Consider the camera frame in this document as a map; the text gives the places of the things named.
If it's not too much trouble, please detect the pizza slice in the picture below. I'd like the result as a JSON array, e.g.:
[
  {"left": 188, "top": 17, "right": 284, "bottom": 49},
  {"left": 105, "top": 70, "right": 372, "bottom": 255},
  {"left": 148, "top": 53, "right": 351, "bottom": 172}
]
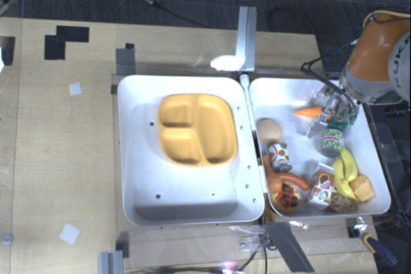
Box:
[{"left": 269, "top": 182, "right": 302, "bottom": 214}]

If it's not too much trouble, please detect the orange divided plate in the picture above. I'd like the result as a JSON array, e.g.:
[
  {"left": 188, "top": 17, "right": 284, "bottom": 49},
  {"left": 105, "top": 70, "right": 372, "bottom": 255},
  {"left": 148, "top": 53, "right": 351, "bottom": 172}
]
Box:
[{"left": 156, "top": 93, "right": 239, "bottom": 167}]

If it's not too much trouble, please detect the red and white can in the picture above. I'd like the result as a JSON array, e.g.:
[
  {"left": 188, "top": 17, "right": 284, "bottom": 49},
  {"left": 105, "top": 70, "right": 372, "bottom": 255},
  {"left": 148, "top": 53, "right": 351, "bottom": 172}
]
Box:
[{"left": 267, "top": 141, "right": 293, "bottom": 173}]

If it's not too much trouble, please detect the red sausage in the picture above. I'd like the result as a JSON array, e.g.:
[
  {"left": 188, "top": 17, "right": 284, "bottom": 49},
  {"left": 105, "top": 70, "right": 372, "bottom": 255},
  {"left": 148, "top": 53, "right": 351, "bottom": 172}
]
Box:
[{"left": 277, "top": 172, "right": 311, "bottom": 192}]

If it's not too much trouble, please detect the tan bread roll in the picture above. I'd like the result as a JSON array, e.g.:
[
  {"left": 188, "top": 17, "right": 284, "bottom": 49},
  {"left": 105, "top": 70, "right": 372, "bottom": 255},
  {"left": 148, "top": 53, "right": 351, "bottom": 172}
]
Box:
[{"left": 256, "top": 117, "right": 284, "bottom": 145}]

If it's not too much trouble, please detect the white and brown carton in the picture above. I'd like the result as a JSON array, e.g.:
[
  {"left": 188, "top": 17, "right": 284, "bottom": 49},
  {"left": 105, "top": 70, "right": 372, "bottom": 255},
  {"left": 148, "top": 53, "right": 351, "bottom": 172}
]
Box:
[{"left": 306, "top": 162, "right": 337, "bottom": 211}]

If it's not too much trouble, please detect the orange toy sausage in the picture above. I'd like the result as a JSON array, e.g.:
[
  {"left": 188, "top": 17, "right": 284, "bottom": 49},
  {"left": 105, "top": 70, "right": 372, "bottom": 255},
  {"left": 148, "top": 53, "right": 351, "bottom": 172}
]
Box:
[{"left": 262, "top": 152, "right": 284, "bottom": 194}]

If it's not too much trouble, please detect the white plastic tray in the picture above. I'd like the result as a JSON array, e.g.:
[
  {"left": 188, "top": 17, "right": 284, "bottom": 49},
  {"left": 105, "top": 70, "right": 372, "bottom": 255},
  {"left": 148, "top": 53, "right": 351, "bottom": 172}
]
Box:
[
  {"left": 116, "top": 74, "right": 266, "bottom": 227},
  {"left": 248, "top": 77, "right": 392, "bottom": 219}
]

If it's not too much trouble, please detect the yellow banana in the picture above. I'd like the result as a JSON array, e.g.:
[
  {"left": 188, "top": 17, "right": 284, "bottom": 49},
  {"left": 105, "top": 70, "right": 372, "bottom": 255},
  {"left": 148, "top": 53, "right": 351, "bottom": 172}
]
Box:
[{"left": 331, "top": 147, "right": 361, "bottom": 201}]

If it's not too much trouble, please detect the green and white can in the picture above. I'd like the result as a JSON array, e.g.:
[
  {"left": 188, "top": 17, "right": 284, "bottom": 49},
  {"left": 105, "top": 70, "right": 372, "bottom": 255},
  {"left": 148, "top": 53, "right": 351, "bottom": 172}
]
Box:
[{"left": 321, "top": 127, "right": 345, "bottom": 158}]

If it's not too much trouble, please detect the orange carrot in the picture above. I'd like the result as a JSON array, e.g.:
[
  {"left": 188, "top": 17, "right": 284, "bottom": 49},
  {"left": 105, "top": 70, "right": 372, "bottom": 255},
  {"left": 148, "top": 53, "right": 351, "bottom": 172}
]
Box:
[{"left": 294, "top": 106, "right": 323, "bottom": 119}]

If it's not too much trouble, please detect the tan cupcake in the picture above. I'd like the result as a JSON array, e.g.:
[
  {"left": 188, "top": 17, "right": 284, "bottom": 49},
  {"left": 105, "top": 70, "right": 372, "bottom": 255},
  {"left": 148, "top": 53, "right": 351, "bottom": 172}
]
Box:
[{"left": 349, "top": 173, "right": 376, "bottom": 203}]

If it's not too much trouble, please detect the brown biscuit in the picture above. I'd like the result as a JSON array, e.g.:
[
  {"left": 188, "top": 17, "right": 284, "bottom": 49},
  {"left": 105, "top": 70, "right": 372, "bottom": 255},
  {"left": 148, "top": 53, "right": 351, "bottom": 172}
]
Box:
[{"left": 328, "top": 192, "right": 358, "bottom": 214}]

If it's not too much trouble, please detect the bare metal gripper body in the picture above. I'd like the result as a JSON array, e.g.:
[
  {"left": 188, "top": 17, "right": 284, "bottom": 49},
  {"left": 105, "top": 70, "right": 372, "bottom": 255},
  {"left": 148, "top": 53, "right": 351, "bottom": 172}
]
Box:
[{"left": 309, "top": 81, "right": 361, "bottom": 122}]

